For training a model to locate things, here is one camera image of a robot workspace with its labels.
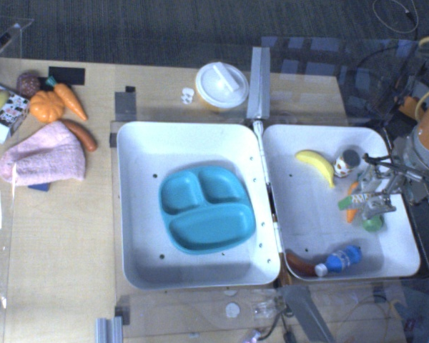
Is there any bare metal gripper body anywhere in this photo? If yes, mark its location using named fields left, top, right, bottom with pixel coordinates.
left=378, top=161, right=415, bottom=203

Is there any green round toy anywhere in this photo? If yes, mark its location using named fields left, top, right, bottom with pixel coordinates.
left=361, top=215, right=385, bottom=233

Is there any orange carrot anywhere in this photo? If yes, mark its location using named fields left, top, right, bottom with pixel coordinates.
left=345, top=180, right=361, bottom=224
left=44, top=76, right=89, bottom=122

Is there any small white and orange can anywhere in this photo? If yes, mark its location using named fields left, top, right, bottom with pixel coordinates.
left=333, top=149, right=362, bottom=179

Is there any green and white carton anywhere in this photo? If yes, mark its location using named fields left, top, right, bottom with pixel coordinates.
left=337, top=192, right=375, bottom=212

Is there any yellow banana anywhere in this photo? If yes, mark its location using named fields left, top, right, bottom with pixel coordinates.
left=295, top=149, right=337, bottom=189

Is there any blue plastic bottle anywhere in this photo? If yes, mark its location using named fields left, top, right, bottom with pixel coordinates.
left=314, top=244, right=363, bottom=278

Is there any white plastic tray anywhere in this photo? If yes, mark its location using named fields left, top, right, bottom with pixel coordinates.
left=262, top=124, right=422, bottom=282
left=116, top=121, right=282, bottom=291

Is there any brown sausage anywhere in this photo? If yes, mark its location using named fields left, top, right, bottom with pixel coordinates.
left=285, top=249, right=320, bottom=278
left=60, top=118, right=99, bottom=154

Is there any blue divided plate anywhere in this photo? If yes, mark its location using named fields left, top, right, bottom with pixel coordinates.
left=159, top=165, right=257, bottom=255

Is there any white round lidded container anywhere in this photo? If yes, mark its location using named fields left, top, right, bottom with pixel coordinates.
left=194, top=61, right=250, bottom=112

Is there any pink knitted cloth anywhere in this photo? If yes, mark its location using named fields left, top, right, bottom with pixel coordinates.
left=0, top=120, right=87, bottom=187

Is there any orange pumpkin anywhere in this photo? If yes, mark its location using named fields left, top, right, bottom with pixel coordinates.
left=29, top=89, right=66, bottom=124

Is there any white printed carton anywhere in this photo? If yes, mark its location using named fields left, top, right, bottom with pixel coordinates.
left=0, top=83, right=31, bottom=145

